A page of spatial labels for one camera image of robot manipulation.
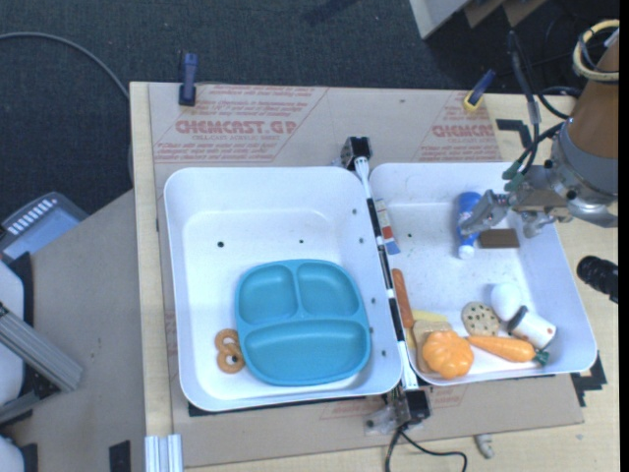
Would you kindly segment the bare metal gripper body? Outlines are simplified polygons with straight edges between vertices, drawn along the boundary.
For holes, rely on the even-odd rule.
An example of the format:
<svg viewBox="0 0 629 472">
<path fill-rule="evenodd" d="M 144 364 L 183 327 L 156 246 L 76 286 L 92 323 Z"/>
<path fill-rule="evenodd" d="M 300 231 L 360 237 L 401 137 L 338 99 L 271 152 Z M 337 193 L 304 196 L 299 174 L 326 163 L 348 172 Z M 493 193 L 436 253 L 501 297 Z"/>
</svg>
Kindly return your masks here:
<svg viewBox="0 0 629 472">
<path fill-rule="evenodd" d="M 570 139 L 558 138 L 549 163 L 532 166 L 511 203 L 518 212 L 535 211 L 560 221 L 576 217 L 612 228 L 618 217 L 609 208 L 617 196 L 617 158 L 588 153 Z"/>
</svg>

